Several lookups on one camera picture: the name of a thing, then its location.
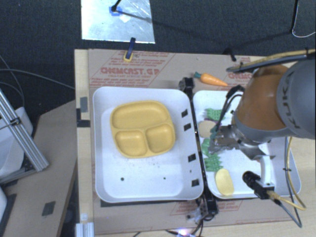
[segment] orange carrot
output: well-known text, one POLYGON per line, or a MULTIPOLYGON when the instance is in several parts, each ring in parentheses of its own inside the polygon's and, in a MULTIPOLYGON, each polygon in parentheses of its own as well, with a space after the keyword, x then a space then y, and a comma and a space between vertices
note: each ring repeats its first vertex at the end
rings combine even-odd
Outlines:
POLYGON ((216 86, 224 86, 224 87, 228 86, 227 83, 225 83, 224 81, 222 81, 214 76, 211 76, 210 74, 207 74, 207 73, 200 74, 200 73, 196 72, 194 74, 194 77, 200 78, 201 82, 204 82, 206 84, 216 85, 216 86))

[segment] metal sheet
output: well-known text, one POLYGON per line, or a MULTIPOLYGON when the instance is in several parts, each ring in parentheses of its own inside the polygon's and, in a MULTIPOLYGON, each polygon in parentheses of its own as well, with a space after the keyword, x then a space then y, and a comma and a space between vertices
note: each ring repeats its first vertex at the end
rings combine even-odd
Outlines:
POLYGON ((149 0, 81 0, 82 39, 155 43, 149 0))

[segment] black connector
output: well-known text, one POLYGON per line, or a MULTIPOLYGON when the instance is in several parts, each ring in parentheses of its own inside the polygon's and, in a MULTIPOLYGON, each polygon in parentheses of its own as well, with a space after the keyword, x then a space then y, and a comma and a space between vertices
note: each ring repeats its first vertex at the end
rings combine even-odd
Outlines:
POLYGON ((254 190, 255 195, 257 195, 260 199, 269 199, 269 195, 267 194, 267 191, 274 191, 274 187, 263 187, 258 183, 257 181, 260 181, 260 176, 257 174, 247 171, 242 175, 243 181, 246 183, 246 185, 254 190))

